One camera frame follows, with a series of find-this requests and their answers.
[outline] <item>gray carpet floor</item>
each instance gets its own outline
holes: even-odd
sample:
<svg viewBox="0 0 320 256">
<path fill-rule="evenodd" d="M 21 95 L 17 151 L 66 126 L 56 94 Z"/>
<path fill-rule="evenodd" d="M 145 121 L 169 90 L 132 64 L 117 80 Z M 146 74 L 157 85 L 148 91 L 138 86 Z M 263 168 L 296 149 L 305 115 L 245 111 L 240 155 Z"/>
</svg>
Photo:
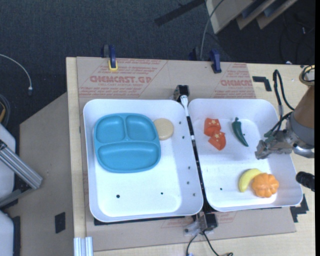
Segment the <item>gray carpet floor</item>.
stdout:
<svg viewBox="0 0 320 256">
<path fill-rule="evenodd" d="M 214 48 L 223 62 L 314 64 L 315 6 L 299 0 L 264 29 L 255 20 L 243 30 L 234 20 L 218 34 L 209 26 L 204 56 Z M 114 44 L 119 58 L 187 60 L 208 17 L 205 1 L 195 0 L 0 0 L 0 54 L 23 65 L 33 84 L 28 96 L 24 71 L 0 57 L 7 129 L 66 92 L 66 57 L 100 57 L 104 44 Z"/>
</svg>

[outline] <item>toy orange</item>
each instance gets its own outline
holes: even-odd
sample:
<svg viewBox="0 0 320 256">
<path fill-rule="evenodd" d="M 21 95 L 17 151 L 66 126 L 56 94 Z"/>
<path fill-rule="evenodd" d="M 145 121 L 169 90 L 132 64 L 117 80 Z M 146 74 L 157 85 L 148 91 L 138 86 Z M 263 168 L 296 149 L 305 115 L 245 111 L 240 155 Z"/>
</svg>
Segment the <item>toy orange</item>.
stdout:
<svg viewBox="0 0 320 256">
<path fill-rule="evenodd" d="M 252 188 L 258 197 L 269 198 L 277 192 L 279 181 L 272 174 L 264 172 L 254 177 Z"/>
</svg>

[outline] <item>blue clamp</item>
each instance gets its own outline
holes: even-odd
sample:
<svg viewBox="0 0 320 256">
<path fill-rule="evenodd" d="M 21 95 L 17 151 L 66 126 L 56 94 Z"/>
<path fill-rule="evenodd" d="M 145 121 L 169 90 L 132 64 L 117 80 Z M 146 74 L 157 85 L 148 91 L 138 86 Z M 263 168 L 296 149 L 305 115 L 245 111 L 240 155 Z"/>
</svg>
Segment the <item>blue clamp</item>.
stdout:
<svg viewBox="0 0 320 256">
<path fill-rule="evenodd" d="M 116 48 L 112 44 L 105 44 L 103 48 L 101 49 L 101 57 L 106 58 L 109 56 L 110 60 L 108 61 L 109 69 L 111 71 L 117 71 L 118 70 L 118 63 L 116 60 Z"/>
<path fill-rule="evenodd" d="M 210 60 L 213 62 L 211 65 L 214 73 L 221 73 L 220 68 L 220 54 L 216 49 L 212 49 L 209 52 Z"/>
<path fill-rule="evenodd" d="M 199 48 L 193 48 L 192 51 L 188 55 L 188 60 L 189 61 L 198 61 L 200 60 L 200 53 L 199 53 Z"/>
</svg>

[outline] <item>green pepper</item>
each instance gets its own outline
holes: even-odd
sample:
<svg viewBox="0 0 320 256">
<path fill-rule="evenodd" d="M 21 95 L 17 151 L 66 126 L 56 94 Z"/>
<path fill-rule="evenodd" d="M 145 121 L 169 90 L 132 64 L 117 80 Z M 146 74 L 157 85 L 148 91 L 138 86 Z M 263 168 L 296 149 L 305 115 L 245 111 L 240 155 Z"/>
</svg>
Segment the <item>green pepper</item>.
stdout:
<svg viewBox="0 0 320 256">
<path fill-rule="evenodd" d="M 235 134 L 235 136 L 237 137 L 237 139 L 246 147 L 249 147 L 248 143 L 246 142 L 246 139 L 244 137 L 244 134 L 242 133 L 242 129 L 241 129 L 241 122 L 238 121 L 239 118 L 236 117 L 234 122 L 232 123 L 232 129 L 233 132 Z"/>
</svg>

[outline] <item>white tray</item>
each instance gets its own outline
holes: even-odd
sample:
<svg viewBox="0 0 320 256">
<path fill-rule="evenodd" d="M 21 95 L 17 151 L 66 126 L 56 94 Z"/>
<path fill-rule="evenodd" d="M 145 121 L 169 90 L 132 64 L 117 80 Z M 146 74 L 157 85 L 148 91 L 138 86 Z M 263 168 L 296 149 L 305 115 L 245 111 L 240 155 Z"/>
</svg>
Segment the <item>white tray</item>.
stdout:
<svg viewBox="0 0 320 256">
<path fill-rule="evenodd" d="M 16 151 L 15 138 L 0 123 L 0 139 L 13 151 Z M 0 198 L 8 196 L 14 189 L 15 173 L 0 160 Z"/>
<path fill-rule="evenodd" d="M 221 212 L 298 205 L 303 193 L 296 182 L 290 155 L 255 156 L 259 140 L 277 122 L 274 107 L 261 99 L 194 99 L 189 113 L 199 156 L 206 198 Z M 103 169 L 94 151 L 94 126 L 103 116 L 136 113 L 169 119 L 173 136 L 160 142 L 161 158 L 152 169 L 135 173 L 114 173 Z M 232 130 L 238 117 L 249 147 L 240 143 Z M 88 163 L 89 206 L 102 222 L 188 216 L 204 203 L 190 131 L 181 104 L 173 100 L 94 99 L 83 109 Z M 219 151 L 204 134 L 206 118 L 219 119 L 226 146 Z M 238 189 L 241 174 L 251 168 L 275 175 L 280 187 L 270 198 L 257 197 L 249 187 Z"/>
<path fill-rule="evenodd" d="M 103 169 L 94 152 L 97 120 L 116 113 L 169 119 L 174 132 L 160 141 L 161 158 L 152 169 L 114 173 Z M 102 222 L 188 216 L 203 206 L 191 136 L 183 107 L 173 100 L 94 99 L 83 109 L 88 163 L 89 207 Z"/>
<path fill-rule="evenodd" d="M 296 170 L 289 154 L 271 154 L 257 160 L 255 151 L 259 140 L 277 122 L 275 108 L 262 99 L 194 99 L 189 114 L 203 177 L 205 194 L 211 207 L 220 212 L 298 205 L 303 193 L 296 181 Z M 232 130 L 238 117 L 249 147 L 243 146 Z M 219 119 L 225 133 L 226 145 L 221 151 L 213 147 L 204 134 L 206 118 Z M 270 198 L 257 197 L 249 187 L 240 192 L 241 174 L 251 168 L 273 174 L 279 189 Z"/>
<path fill-rule="evenodd" d="M 0 211 L 0 255 L 12 256 L 14 253 L 14 223 Z"/>
</svg>

